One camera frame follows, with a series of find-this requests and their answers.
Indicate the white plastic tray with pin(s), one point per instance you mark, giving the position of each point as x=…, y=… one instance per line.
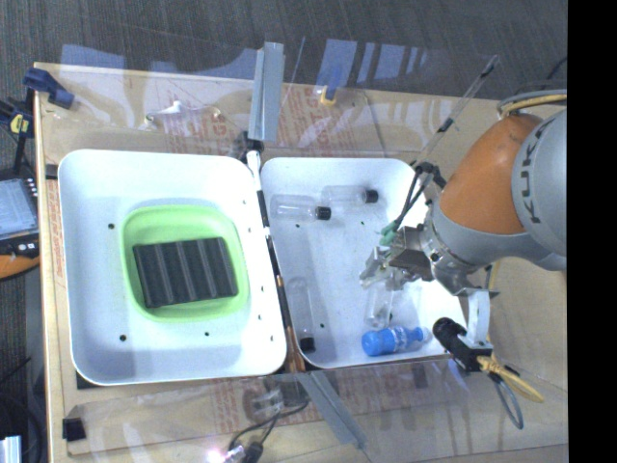
x=96, y=268
x=337, y=258

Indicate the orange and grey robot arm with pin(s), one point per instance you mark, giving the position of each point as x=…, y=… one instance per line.
x=487, y=196

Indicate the green bowl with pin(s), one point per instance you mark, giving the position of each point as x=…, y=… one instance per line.
x=185, y=222

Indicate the clear plastic bottle, black cap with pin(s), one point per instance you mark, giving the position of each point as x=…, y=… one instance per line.
x=294, y=208
x=302, y=311
x=344, y=196

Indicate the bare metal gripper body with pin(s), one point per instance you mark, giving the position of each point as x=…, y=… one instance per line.
x=413, y=256

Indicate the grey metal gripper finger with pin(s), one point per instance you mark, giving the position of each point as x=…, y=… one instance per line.
x=372, y=267
x=398, y=280

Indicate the blue plastic bottle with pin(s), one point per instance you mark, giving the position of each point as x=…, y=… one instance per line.
x=388, y=340

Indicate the brown cardboard board, red print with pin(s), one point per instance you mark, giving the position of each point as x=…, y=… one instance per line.
x=144, y=114

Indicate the black cylinder on white bracket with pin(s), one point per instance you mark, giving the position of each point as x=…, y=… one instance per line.
x=455, y=339

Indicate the black ribbed block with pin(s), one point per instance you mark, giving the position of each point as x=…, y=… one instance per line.
x=185, y=272

